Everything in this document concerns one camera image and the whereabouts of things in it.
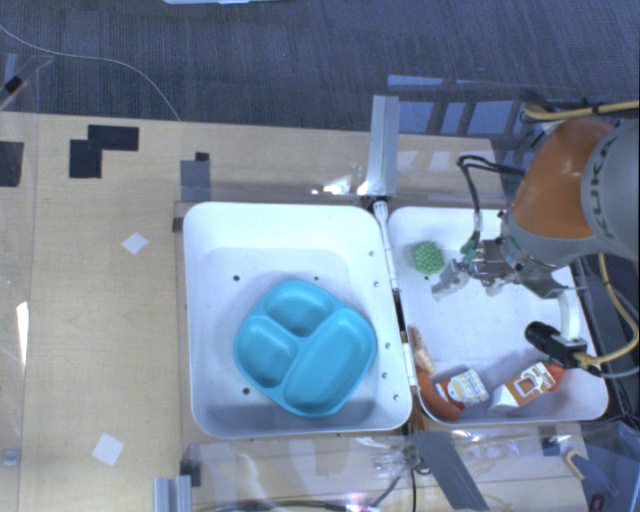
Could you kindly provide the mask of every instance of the yellow cable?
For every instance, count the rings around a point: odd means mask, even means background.
[[[625,101],[622,103],[609,103],[606,105],[598,105],[597,111],[593,107],[577,108],[573,110],[563,110],[561,112],[547,112],[540,105],[525,104],[524,113],[538,121],[561,121],[563,119],[572,119],[575,117],[591,116],[593,114],[612,114],[623,110],[637,110],[640,108],[640,101]]]
[[[607,271],[607,265],[604,261],[604,254],[598,255],[598,263],[600,265],[600,274],[602,274],[602,283],[604,284],[605,289],[607,290],[607,294],[611,298],[613,305],[616,307],[616,311],[620,313],[620,316],[624,318],[625,322],[631,327],[632,337],[631,341],[627,343],[624,347],[614,350],[613,352],[606,354],[604,356],[596,357],[591,356],[585,353],[575,354],[575,358],[582,366],[592,366],[596,364],[608,363],[609,361],[613,361],[614,359],[618,359],[625,354],[631,352],[634,348],[638,346],[639,342],[639,333],[638,333],[638,324],[635,322],[633,317],[627,312],[626,309],[620,304],[618,297],[609,282],[609,272]]]

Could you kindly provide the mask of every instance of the green spiky ball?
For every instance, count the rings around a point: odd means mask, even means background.
[[[416,268],[424,275],[437,274],[444,266],[442,251],[435,242],[422,242],[413,250]]]

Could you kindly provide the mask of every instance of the black connector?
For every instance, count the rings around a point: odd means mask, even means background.
[[[565,340],[557,329],[542,322],[531,322],[525,329],[524,336],[529,343],[563,368],[577,368],[579,364],[574,354],[587,350],[587,342],[583,339]]]

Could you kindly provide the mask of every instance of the blue plate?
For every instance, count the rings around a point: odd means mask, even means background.
[[[233,357],[240,373],[304,418],[337,412],[376,354],[365,318],[327,291],[299,280],[272,288],[240,326]]]

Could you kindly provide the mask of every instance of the wooden table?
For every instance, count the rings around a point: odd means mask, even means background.
[[[0,190],[0,209],[11,211],[20,194],[35,198],[19,510],[151,510],[154,477],[177,476],[182,454],[172,232],[180,161],[209,153],[214,186],[304,191],[344,176],[356,184],[366,173],[368,134],[9,113],[0,121],[31,127],[13,130],[30,156],[22,188]],[[70,179],[69,141],[86,139],[89,124],[139,127],[139,150],[104,151],[102,179]],[[399,148],[400,188],[452,203],[468,202],[456,155],[490,151],[483,140],[427,136],[401,136]],[[36,169],[37,181],[27,179]],[[502,205],[496,176],[479,175],[477,184],[485,204]],[[7,222],[19,228],[17,219]],[[148,244],[134,255],[121,244],[136,233]],[[104,433],[124,443],[113,466],[92,457]],[[518,465],[533,459],[473,471],[489,475],[480,487],[500,510],[583,510],[578,480],[558,469],[559,459],[537,459],[536,481],[518,477]],[[10,512],[17,469],[3,469],[0,505]],[[420,503],[448,510],[424,478]],[[410,492],[387,503],[384,510],[410,510]]]

